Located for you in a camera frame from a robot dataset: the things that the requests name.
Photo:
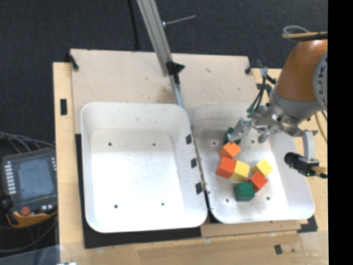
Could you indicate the white plastic tray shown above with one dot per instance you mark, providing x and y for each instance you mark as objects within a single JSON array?
[
  {"x": 138, "y": 170},
  {"x": 286, "y": 197}
]

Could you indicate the orange cube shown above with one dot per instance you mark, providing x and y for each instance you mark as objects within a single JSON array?
[
  {"x": 258, "y": 180},
  {"x": 230, "y": 149},
  {"x": 225, "y": 167}
]

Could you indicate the green cube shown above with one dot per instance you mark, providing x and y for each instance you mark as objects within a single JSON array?
[
  {"x": 227, "y": 137},
  {"x": 244, "y": 192}
]

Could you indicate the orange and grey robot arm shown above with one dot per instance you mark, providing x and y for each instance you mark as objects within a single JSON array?
[{"x": 298, "y": 76}]

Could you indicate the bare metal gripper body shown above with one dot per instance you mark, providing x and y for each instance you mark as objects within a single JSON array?
[{"x": 271, "y": 121}]

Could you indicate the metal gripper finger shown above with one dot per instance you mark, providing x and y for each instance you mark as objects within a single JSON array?
[
  {"x": 264, "y": 134},
  {"x": 240, "y": 130}
]

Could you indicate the pale flat board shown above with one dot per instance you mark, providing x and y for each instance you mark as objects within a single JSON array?
[{"x": 115, "y": 76}]

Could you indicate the black cylinder on white bracket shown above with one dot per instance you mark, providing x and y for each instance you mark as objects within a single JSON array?
[{"x": 299, "y": 161}]

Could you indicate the yellow cube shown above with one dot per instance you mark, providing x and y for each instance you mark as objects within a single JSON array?
[
  {"x": 263, "y": 167},
  {"x": 240, "y": 171}
]

